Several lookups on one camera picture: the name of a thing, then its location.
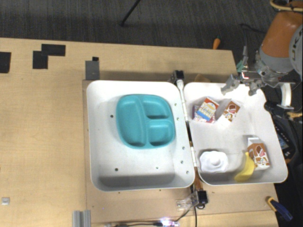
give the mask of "small gray square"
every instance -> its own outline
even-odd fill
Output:
[[[10,198],[1,198],[1,205],[9,205]]]

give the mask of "dark background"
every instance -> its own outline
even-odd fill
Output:
[[[209,49],[219,35],[219,49],[232,50],[237,63],[243,49],[239,24],[266,32],[276,14],[269,0],[142,0],[122,28],[118,23],[134,1],[0,0],[0,37]],[[247,35],[251,63],[264,35]],[[286,79],[300,82],[294,72]],[[279,90],[264,91],[268,100],[279,101]],[[293,90],[293,106],[302,110],[302,84]],[[303,226],[302,125],[285,125],[297,156],[288,165],[288,179],[276,184],[276,190],[294,219],[285,223],[278,215],[278,222]]]

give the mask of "blue handle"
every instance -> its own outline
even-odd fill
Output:
[[[281,204],[275,200],[270,201],[270,203],[276,208],[276,210],[282,215],[282,217],[287,221],[291,221],[293,216],[290,212]]]

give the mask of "wooden tabletop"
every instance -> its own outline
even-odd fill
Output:
[[[42,44],[64,44],[66,54],[49,56],[48,69],[35,70],[33,51]],[[0,197],[10,197],[9,205],[0,205],[3,227],[70,227],[74,210],[91,207],[84,154],[85,61],[99,57],[100,78],[111,80],[166,81],[173,70],[183,70],[187,82],[198,73],[224,82],[235,72],[232,52],[221,50],[0,38],[0,52],[11,52],[10,72],[0,74]],[[273,184],[204,187],[210,202],[198,211],[198,226],[277,226],[265,203],[267,196],[276,198]],[[108,209],[99,212],[102,219],[92,210],[93,226],[162,213],[177,217],[182,213],[175,200],[187,190],[98,194]],[[152,204],[159,201],[165,204]],[[192,215],[181,226],[194,226]]]

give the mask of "wooden table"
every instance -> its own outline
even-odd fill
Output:
[[[47,70],[34,70],[33,51],[41,44],[64,44],[66,55],[49,56]],[[98,192],[96,203],[100,198],[104,209],[89,205],[85,61],[99,57],[101,79],[161,81],[183,70],[187,82],[197,73],[224,82],[235,72],[232,52],[7,38],[0,38],[0,52],[12,53],[10,72],[0,74],[0,197],[10,197],[10,205],[0,205],[2,227],[70,227],[72,212],[85,209],[93,226],[182,214],[175,200],[188,189]],[[204,187],[210,202],[197,212],[198,226],[277,226],[265,203],[267,196],[276,198],[273,184]],[[182,227],[194,226],[192,215],[180,221]]]

